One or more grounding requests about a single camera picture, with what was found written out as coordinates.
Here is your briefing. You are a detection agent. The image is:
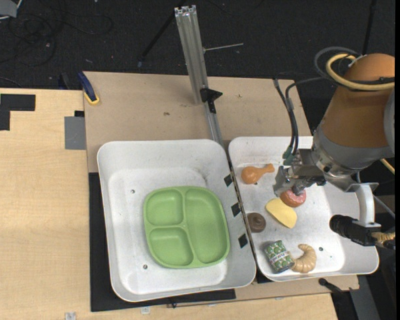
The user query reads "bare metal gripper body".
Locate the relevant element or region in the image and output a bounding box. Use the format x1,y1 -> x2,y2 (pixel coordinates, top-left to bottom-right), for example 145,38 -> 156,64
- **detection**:
286,148 -> 355,187

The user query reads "pink toy doughnut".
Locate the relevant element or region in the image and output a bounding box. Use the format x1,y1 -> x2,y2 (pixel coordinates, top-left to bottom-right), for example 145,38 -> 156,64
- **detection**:
279,188 -> 307,209

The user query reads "orange toy chicken drumstick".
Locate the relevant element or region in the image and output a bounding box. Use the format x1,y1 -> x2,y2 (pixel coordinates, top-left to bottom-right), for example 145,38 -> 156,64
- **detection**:
240,163 -> 276,185

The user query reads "yellow toy chip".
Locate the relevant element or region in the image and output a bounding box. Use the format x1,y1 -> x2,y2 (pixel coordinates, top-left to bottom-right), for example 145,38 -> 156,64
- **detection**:
265,197 -> 298,229

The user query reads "brown toy doughnut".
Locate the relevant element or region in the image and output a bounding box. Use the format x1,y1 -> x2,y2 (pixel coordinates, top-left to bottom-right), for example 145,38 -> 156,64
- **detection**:
246,212 -> 267,233

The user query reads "white plastic tray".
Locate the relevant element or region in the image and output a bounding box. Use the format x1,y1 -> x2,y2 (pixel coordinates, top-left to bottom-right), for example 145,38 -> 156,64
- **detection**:
227,135 -> 381,283
96,139 -> 257,303

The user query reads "green small can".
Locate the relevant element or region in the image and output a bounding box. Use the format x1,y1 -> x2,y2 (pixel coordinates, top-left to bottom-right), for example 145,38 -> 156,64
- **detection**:
263,239 -> 295,274

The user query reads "tan toy croissant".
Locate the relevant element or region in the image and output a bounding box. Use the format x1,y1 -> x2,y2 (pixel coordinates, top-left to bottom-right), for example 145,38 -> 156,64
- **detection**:
290,243 -> 318,274

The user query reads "green divided plate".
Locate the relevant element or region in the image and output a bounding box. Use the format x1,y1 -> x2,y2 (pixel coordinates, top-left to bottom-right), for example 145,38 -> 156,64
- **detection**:
142,185 -> 231,269

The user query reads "brown flat board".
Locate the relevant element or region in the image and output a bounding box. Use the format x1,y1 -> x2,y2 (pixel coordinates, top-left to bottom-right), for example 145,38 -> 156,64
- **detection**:
82,71 -> 360,308

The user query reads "black cylinder on white bracket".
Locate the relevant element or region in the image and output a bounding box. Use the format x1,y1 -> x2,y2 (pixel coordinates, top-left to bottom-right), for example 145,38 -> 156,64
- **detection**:
329,181 -> 383,247

